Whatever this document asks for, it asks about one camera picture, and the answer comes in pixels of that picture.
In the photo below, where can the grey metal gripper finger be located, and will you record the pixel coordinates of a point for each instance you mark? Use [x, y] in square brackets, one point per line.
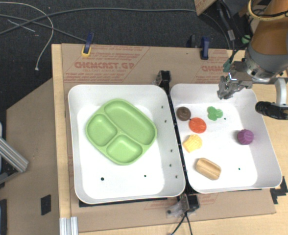
[230, 92]
[222, 89]

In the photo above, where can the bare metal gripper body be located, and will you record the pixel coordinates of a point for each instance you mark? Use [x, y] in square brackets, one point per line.
[242, 76]

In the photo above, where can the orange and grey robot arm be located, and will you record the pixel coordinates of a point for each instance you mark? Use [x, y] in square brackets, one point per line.
[271, 35]

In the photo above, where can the green toy broccoli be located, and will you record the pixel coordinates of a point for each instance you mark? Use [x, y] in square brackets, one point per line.
[215, 113]

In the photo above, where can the orange toy biscuit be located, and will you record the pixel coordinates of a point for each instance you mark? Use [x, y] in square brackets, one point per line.
[197, 125]

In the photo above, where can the brown toy doughnut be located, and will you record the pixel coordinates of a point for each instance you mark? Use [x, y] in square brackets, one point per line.
[183, 113]

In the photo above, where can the white plastic tray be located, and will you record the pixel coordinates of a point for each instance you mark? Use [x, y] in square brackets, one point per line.
[124, 143]
[224, 143]

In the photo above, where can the yellow toy cupcake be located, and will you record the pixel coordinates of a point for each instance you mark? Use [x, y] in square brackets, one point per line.
[192, 143]

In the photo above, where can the thin black rod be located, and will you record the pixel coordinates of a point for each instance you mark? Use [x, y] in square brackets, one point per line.
[178, 141]

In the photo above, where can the tan toy bread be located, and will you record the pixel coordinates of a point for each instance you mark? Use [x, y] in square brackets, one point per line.
[208, 169]

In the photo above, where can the brown cardboard board red print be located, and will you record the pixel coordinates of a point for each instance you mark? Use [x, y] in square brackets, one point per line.
[139, 65]

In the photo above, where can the green divided plate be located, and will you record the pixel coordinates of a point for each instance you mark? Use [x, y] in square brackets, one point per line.
[120, 132]

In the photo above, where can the black cylinder on white bracket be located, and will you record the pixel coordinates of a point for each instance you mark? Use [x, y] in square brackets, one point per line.
[273, 106]

